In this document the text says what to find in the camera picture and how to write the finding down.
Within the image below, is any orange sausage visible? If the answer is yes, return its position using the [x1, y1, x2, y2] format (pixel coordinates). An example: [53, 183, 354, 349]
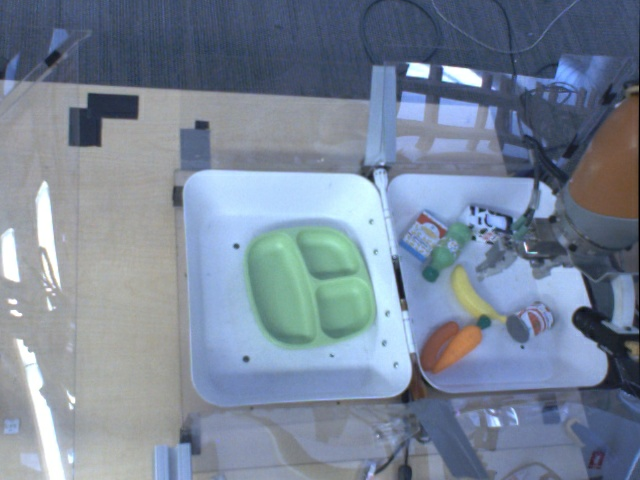
[419, 320, 461, 373]

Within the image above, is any black cylinder on white bracket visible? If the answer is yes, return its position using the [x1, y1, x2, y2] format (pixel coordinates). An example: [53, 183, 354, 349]
[572, 272, 640, 365]

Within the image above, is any orange carrot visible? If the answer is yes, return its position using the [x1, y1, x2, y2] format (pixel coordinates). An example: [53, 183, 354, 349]
[432, 314, 493, 375]

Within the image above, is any yellow banana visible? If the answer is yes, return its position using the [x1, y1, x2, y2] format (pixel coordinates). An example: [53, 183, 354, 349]
[450, 264, 509, 326]

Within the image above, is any white blue and orange carton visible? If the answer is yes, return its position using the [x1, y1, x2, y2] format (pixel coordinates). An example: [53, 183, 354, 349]
[398, 210, 449, 263]

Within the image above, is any red and white can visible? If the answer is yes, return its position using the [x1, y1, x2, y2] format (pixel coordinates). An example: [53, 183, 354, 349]
[505, 301, 556, 345]

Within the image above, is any white plastic tray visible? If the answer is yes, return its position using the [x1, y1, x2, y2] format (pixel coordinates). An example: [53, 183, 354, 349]
[182, 169, 414, 409]
[387, 172, 611, 395]

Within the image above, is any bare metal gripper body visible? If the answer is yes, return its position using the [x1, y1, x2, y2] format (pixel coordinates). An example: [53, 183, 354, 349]
[510, 215, 584, 280]

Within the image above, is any green plastic bottle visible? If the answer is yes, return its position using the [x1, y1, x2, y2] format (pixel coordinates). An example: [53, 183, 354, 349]
[421, 222, 474, 284]

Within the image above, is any green divided plate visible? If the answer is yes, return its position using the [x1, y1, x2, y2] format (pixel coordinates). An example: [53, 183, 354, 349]
[243, 225, 378, 351]

